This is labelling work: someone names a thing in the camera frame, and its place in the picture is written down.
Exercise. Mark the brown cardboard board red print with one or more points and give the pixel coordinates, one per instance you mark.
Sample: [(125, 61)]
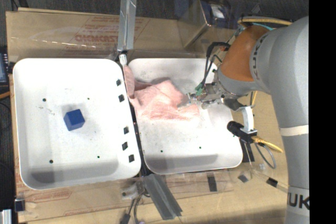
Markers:
[(78, 31)]

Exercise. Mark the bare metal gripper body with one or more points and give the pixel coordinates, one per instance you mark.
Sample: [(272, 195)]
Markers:
[(213, 95)]

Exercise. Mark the black cylinder on white bracket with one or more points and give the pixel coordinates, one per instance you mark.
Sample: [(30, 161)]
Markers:
[(246, 123)]

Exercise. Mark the white plastic tray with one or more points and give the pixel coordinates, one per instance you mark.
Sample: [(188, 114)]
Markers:
[(183, 144), (65, 149)]

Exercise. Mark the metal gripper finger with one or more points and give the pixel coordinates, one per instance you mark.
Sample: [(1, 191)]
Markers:
[(191, 104), (193, 96)]

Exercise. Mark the blue cube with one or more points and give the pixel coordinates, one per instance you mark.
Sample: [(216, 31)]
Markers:
[(74, 119)]

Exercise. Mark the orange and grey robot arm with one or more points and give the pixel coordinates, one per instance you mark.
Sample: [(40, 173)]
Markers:
[(286, 65)]

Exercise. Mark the pink cloth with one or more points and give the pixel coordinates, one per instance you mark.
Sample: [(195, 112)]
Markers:
[(157, 102)]

